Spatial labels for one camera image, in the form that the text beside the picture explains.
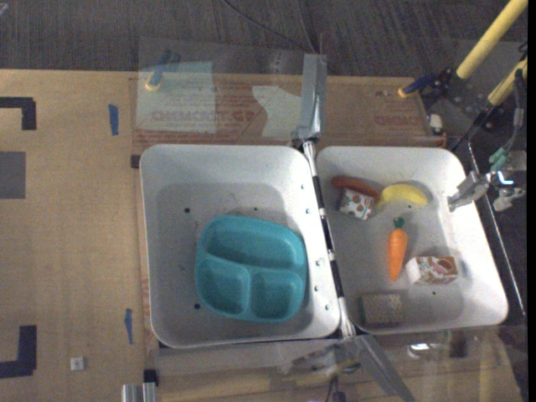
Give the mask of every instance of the gray square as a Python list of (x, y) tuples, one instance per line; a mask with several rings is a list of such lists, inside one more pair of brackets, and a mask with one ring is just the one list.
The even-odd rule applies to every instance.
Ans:
[(26, 152), (0, 152), (0, 199), (26, 198)]

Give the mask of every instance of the blue plastic tray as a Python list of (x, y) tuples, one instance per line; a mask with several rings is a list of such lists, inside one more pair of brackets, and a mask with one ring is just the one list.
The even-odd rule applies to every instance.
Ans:
[(250, 322), (283, 322), (302, 306), (305, 245), (286, 226), (219, 216), (201, 234), (194, 276), (199, 299), (212, 312)]

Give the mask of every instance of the orange carrot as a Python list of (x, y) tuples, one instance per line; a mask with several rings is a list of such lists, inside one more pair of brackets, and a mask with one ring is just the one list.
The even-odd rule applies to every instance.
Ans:
[(408, 235), (402, 229), (405, 223), (402, 218), (396, 218), (393, 223), (394, 230), (389, 235), (387, 257), (389, 258), (389, 277), (391, 281), (396, 281), (404, 264)]
[(336, 176), (332, 179), (332, 185), (337, 189), (351, 189), (355, 192), (362, 193), (363, 195), (374, 198), (374, 201), (376, 202), (379, 200), (379, 192), (358, 178)]

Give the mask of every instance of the yellow banana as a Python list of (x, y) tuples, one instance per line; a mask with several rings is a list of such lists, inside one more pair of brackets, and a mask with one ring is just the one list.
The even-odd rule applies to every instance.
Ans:
[(403, 199), (418, 205), (428, 204), (428, 198), (419, 188), (407, 183), (396, 183), (389, 185), (382, 191), (379, 196), (378, 205), (397, 199)]

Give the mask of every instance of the yellow pole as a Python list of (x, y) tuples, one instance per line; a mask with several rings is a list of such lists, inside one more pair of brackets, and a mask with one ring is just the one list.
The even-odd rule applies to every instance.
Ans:
[(528, 72), (528, 57), (519, 61), (510, 74), (501, 81), (499, 85), (487, 96), (487, 100), (494, 106), (500, 106), (513, 92), (513, 81), (515, 79), (516, 71), (521, 69), (523, 71), (523, 78), (527, 79)]
[(472, 73), (489, 55), (497, 42), (512, 27), (528, 6), (528, 0), (510, 0), (487, 29), (469, 55), (458, 67), (456, 74), (460, 79), (469, 79)]

